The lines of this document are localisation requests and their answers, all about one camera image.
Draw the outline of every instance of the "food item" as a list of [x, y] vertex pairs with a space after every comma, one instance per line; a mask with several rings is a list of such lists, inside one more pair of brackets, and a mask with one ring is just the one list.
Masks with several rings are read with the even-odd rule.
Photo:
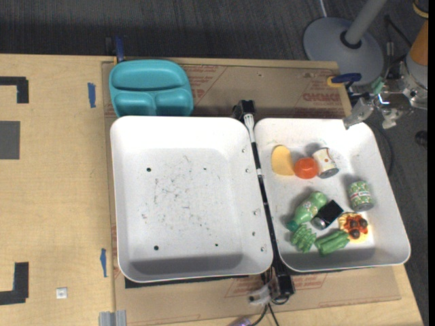
[[327, 205], [319, 210], [317, 215], [311, 220], [311, 223], [318, 230], [324, 230], [342, 213], [342, 208], [335, 203], [335, 201], [331, 200]]
[[301, 158], [294, 164], [294, 173], [301, 179], [312, 179], [318, 172], [319, 167], [311, 157]]
[[348, 233], [346, 231], [335, 231], [327, 236], [321, 237], [314, 242], [319, 249], [320, 255], [326, 256], [334, 251], [342, 249], [349, 244]]
[[331, 158], [329, 149], [327, 147], [318, 149], [315, 153], [313, 153], [313, 158], [319, 168], [318, 175], [322, 179], [326, 179], [327, 177], [331, 177], [338, 173], [337, 165]]
[[315, 242], [317, 235], [311, 231], [311, 228], [307, 228], [307, 225], [300, 225], [298, 229], [293, 233], [293, 237], [290, 242], [301, 250], [303, 253], [310, 251], [313, 243]]
[[364, 242], [368, 236], [368, 222], [358, 213], [344, 213], [338, 218], [340, 229], [349, 234], [351, 242]]
[[326, 196], [321, 192], [313, 192], [295, 210], [293, 218], [287, 223], [287, 228], [295, 232], [299, 225], [310, 221], [317, 215], [319, 209], [328, 202]]
[[354, 211], [370, 210], [374, 204], [367, 181], [357, 181], [349, 185], [347, 195]]
[[278, 145], [272, 151], [272, 170], [278, 175], [294, 175], [292, 155], [289, 149]]

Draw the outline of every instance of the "white can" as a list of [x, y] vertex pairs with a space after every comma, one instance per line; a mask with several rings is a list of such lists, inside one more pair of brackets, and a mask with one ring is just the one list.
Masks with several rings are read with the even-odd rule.
[[329, 149], [327, 147], [318, 149], [315, 153], [313, 153], [312, 157], [319, 167], [318, 175], [322, 179], [326, 179], [327, 177], [331, 177], [338, 173], [337, 165], [331, 158]]

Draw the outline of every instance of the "gray square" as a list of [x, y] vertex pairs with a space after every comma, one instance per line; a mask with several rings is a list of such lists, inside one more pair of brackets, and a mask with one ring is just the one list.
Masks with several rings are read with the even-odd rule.
[[0, 160], [20, 159], [20, 122], [0, 121]]

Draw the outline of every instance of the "green bottle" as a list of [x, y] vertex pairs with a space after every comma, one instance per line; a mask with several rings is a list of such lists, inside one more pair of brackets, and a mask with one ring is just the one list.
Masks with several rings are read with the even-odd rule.
[[328, 199], [323, 193], [313, 192], [296, 208], [293, 219], [287, 222], [287, 228], [292, 232], [296, 231], [301, 223], [308, 222], [316, 216], [319, 209], [327, 202]]

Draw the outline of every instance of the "green can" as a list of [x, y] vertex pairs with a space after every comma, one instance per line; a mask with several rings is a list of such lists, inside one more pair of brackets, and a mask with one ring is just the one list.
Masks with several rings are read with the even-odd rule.
[[347, 195], [354, 211], [370, 210], [374, 204], [367, 181], [356, 181], [347, 188]]

